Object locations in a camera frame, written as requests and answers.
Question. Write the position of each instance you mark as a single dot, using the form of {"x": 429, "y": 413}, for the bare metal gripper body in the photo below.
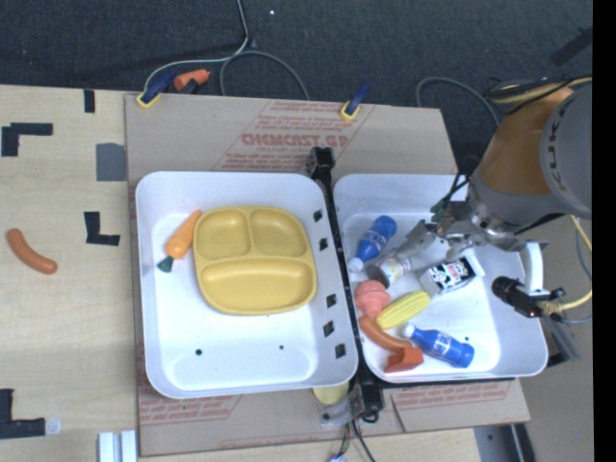
{"x": 462, "y": 222}

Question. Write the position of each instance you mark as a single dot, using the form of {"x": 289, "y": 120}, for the white plastic tray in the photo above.
{"x": 481, "y": 325}
{"x": 240, "y": 354}

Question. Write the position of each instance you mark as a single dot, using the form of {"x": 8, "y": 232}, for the orange wedge block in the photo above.
{"x": 404, "y": 359}

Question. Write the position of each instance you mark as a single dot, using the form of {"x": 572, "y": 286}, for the yellow divided plate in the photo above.
{"x": 255, "y": 258}

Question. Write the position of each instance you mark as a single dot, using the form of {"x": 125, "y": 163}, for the pink toy food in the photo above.
{"x": 370, "y": 296}

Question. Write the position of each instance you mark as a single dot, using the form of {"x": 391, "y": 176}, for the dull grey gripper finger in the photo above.
{"x": 418, "y": 238}
{"x": 459, "y": 246}

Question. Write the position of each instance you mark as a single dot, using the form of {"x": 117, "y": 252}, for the cow print milk carton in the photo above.
{"x": 450, "y": 277}

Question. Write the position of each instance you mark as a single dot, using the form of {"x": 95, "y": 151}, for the orange carrot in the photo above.
{"x": 182, "y": 241}

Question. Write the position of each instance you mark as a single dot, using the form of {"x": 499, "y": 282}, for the black cylinder on white bracket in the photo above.
{"x": 517, "y": 296}

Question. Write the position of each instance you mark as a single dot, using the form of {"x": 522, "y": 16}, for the pale yellow round toy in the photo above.
{"x": 331, "y": 393}

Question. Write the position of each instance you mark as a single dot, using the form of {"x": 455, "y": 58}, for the yellow corn cob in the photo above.
{"x": 404, "y": 308}

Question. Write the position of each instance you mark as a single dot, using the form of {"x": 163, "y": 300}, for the orange sausage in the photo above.
{"x": 29, "y": 253}
{"x": 380, "y": 335}

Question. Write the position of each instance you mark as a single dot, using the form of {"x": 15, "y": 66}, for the blue bottle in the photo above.
{"x": 375, "y": 241}
{"x": 445, "y": 347}

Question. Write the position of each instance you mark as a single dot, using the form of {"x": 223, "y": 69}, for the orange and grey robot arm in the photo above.
{"x": 524, "y": 161}

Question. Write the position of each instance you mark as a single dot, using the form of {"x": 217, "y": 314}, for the brown cardboard board red print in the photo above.
{"x": 192, "y": 133}

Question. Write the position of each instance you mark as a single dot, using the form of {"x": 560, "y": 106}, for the small white can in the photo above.
{"x": 391, "y": 270}

